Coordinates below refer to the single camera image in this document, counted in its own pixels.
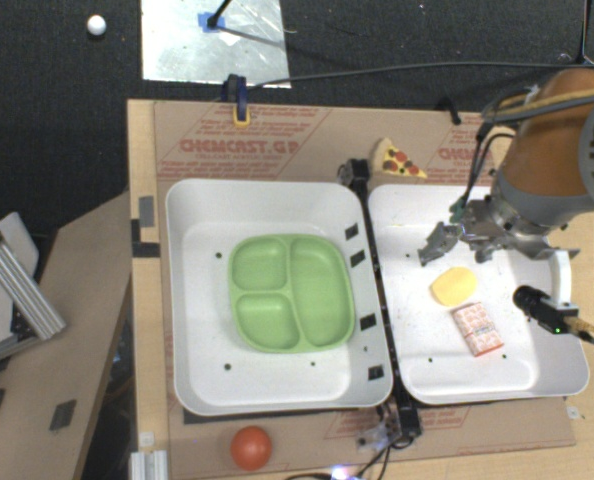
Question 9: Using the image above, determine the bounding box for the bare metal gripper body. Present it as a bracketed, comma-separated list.
[458, 198, 554, 260]

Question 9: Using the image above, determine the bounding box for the yellow oval biscuit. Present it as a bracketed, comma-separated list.
[429, 266, 479, 308]

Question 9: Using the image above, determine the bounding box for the thin black rod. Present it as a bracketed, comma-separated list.
[355, 177, 414, 422]

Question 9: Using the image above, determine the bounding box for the pink and white carton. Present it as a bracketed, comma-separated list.
[450, 301, 505, 359]

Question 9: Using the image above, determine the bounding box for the toy pizza slice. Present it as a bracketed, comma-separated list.
[369, 136, 429, 181]

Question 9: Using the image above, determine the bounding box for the white plastic tray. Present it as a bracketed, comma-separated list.
[165, 177, 395, 417]
[367, 183, 592, 406]

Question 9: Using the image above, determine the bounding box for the green divided plate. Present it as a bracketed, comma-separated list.
[227, 234, 356, 355]

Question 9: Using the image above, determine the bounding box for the brown cardboard board red print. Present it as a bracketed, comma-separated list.
[152, 99, 578, 471]

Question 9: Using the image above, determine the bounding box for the red-orange ball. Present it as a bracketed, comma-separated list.
[229, 425, 274, 472]

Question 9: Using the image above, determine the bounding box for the black cylinder on white bracket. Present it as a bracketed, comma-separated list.
[512, 247, 581, 337]

